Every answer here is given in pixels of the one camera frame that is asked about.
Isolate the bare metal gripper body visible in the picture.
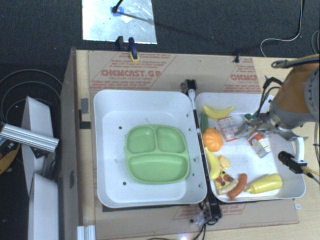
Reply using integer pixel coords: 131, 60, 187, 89
252, 111, 309, 142

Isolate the red and white packet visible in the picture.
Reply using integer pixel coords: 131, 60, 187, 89
217, 116, 238, 143

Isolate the red white and blue carton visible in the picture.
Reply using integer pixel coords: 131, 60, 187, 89
247, 130, 272, 159

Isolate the white plastic tray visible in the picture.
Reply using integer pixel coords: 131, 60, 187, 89
93, 89, 209, 209
194, 91, 307, 204

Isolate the orange pumpkin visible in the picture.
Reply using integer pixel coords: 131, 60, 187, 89
201, 127, 224, 153

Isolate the yellow banana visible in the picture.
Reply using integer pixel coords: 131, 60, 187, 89
204, 146, 222, 181
202, 104, 236, 120

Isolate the beige biscuit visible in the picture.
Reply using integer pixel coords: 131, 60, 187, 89
216, 154, 231, 171

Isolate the green cucumber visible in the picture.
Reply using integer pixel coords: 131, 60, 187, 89
200, 112, 209, 134

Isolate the thin black and white rod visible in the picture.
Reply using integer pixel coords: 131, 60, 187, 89
188, 88, 213, 205

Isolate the pizza slice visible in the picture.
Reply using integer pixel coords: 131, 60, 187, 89
214, 170, 240, 196

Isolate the red sausage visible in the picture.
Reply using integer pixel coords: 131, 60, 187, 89
227, 172, 249, 200

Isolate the yellow mustard bottle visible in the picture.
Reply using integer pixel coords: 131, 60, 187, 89
245, 172, 284, 195

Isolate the green divided plate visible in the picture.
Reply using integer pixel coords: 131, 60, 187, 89
124, 124, 191, 185

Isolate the brown cardboard board red print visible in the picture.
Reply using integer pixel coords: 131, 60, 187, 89
87, 50, 300, 237

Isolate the black cylinder on white bracket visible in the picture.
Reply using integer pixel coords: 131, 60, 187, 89
277, 136, 309, 175

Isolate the black block with thin wires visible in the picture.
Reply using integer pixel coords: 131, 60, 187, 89
207, 198, 223, 221
180, 78, 197, 94

